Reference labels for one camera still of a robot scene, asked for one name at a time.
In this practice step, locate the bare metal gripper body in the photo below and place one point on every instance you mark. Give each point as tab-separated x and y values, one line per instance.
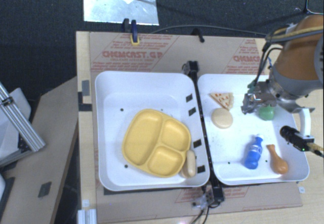
265	93

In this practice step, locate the blue bottle white cap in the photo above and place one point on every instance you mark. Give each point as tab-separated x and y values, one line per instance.
253	153

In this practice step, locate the black cylinder on white bracket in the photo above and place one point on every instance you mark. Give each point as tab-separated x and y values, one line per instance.
296	138

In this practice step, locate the thin black rod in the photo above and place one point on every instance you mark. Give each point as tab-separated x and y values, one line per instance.
203	124

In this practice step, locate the white plastic tray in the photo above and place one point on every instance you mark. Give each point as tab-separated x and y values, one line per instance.
141	91
235	147

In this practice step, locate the pizza slice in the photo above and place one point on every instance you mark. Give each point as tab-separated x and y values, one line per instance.
222	98

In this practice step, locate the brown chicken drumstick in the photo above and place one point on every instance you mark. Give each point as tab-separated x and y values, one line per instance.
278	163

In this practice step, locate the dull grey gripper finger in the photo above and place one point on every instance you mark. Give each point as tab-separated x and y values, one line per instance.
258	106
247	104

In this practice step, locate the yellow divided plate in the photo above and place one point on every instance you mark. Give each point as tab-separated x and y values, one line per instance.
152	139

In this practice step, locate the brown cardboard board red print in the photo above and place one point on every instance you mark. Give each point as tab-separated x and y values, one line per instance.
157	58

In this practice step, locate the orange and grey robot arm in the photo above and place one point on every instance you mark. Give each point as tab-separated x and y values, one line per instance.
298	53

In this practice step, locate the beige round biscuit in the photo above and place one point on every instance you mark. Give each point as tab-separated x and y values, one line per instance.
222	118

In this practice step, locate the beige bread roll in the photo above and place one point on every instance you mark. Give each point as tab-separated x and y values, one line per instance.
190	164

